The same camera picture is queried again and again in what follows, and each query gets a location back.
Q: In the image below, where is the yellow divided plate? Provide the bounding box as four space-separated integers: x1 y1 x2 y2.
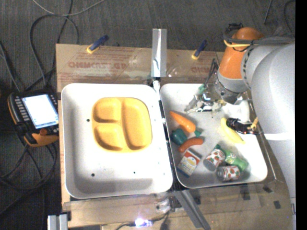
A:
92 96 154 153

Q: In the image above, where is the strawberry print can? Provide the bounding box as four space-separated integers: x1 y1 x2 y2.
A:
216 165 241 183
203 148 226 172

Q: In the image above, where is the black cylinder on white bracket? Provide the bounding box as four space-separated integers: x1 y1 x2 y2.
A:
225 99 256 135

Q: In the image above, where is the orange carrot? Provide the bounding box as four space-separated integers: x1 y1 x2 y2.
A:
169 110 197 134

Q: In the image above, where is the brown cardboard board red print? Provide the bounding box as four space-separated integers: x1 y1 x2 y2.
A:
55 43 290 228

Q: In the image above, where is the orange sausage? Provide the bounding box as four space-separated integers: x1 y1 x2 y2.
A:
177 137 204 153

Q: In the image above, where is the yellow banana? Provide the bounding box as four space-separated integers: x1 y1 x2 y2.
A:
220 117 246 145

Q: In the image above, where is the green bottle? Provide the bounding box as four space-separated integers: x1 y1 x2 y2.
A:
214 144 249 173

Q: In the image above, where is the white plastic tray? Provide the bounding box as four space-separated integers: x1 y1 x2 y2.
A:
60 82 174 200
159 83 269 190

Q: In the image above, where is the red and white carton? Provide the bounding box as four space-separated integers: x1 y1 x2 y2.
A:
177 149 202 178

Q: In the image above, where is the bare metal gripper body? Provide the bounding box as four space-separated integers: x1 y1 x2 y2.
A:
196 82 241 110

